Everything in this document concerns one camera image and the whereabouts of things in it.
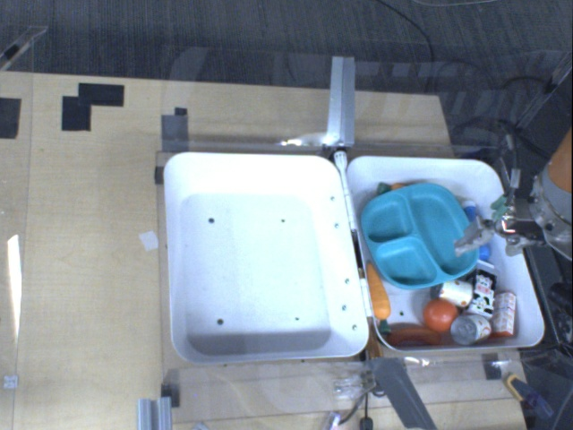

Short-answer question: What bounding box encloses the white plastic tray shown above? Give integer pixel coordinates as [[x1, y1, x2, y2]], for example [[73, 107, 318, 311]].
[[162, 150, 371, 366], [346, 155, 547, 353]]

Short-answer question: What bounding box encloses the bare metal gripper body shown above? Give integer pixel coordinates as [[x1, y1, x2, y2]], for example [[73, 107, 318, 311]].
[[494, 197, 573, 262]]

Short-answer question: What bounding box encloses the white carton with cow print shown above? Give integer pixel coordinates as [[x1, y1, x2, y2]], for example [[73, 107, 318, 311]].
[[466, 269, 500, 320]]

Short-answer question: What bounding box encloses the orange toy ball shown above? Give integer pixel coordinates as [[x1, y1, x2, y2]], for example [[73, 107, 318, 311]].
[[422, 297, 459, 334]]

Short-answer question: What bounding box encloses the white bottle with blue cap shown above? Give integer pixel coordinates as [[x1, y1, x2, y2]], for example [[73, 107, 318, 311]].
[[460, 198, 481, 224]]

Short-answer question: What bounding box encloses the orange and white packet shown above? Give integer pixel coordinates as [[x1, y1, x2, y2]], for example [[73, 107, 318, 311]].
[[489, 290, 517, 339]]

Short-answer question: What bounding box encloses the red toy sausage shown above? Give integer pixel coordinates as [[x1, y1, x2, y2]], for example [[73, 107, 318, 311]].
[[385, 325, 444, 348]]

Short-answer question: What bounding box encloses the blue divided plate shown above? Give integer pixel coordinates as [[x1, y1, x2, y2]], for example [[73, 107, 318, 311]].
[[359, 182, 481, 292]]

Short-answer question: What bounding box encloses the small silver and orange can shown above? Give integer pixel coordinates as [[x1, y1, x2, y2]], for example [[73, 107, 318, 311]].
[[449, 313, 493, 347]]

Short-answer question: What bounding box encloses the orange toy carrot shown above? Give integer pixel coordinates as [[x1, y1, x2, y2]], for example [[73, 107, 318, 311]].
[[365, 262, 394, 336], [375, 180, 409, 196]]

